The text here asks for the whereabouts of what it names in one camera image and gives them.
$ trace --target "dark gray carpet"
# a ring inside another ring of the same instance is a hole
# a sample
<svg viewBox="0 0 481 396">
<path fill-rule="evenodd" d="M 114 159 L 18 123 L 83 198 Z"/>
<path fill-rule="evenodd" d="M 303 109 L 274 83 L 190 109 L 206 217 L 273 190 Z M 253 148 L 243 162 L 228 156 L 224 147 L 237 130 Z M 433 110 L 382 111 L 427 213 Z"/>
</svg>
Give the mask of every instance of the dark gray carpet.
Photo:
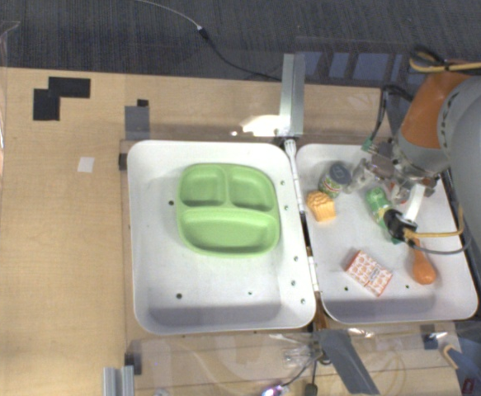
<svg viewBox="0 0 481 396">
<path fill-rule="evenodd" d="M 401 54 L 422 43 L 481 60 L 481 0 L 152 1 L 194 18 L 235 63 L 276 76 L 282 53 L 295 51 L 310 53 L 317 83 L 337 79 L 330 66 L 345 48 Z M 0 0 L 0 19 L 20 22 L 9 36 L 11 66 L 257 78 L 222 63 L 189 21 L 143 3 Z"/>
</svg>

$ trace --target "yellow cable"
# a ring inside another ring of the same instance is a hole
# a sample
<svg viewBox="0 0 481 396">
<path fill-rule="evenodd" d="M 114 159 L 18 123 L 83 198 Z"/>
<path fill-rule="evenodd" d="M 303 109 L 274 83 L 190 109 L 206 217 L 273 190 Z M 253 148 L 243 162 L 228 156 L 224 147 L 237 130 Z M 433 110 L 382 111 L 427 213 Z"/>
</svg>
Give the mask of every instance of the yellow cable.
<svg viewBox="0 0 481 396">
<path fill-rule="evenodd" d="M 462 206 L 458 209 L 458 225 L 459 228 L 455 232 L 437 232 L 437 233 L 418 233 L 413 232 L 410 229 L 403 230 L 403 236 L 407 240 L 420 239 L 420 238 L 448 238 L 451 236 L 460 236 L 464 232 L 464 211 Z"/>
<path fill-rule="evenodd" d="M 416 64 L 413 59 L 409 59 L 411 68 L 420 73 L 439 73 L 449 70 L 450 72 L 458 70 L 474 70 L 481 69 L 481 62 L 477 63 L 465 63 L 465 64 L 450 64 L 449 66 L 420 66 Z"/>
</svg>

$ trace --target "metal bracket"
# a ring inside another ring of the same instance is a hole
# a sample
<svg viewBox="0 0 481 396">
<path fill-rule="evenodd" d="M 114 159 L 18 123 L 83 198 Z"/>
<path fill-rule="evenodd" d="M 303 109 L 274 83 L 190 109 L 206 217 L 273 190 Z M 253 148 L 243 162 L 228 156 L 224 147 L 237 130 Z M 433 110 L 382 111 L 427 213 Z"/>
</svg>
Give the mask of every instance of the metal bracket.
<svg viewBox="0 0 481 396">
<path fill-rule="evenodd" d="M 281 109 L 282 124 L 279 136 L 301 136 L 304 130 L 304 54 L 284 54 L 282 64 Z"/>
<path fill-rule="evenodd" d="M 134 367 L 106 367 L 102 372 L 102 396 L 134 396 Z"/>
</svg>

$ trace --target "green plate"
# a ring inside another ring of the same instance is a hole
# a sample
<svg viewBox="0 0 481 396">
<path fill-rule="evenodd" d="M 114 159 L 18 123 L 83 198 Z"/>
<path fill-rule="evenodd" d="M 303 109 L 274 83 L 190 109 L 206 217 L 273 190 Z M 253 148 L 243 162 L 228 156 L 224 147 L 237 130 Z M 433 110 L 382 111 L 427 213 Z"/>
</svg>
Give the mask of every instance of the green plate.
<svg viewBox="0 0 481 396">
<path fill-rule="evenodd" d="M 279 242 L 275 188 L 267 175 L 238 164 L 195 164 L 177 189 L 177 227 L 193 251 L 261 255 Z"/>
</svg>

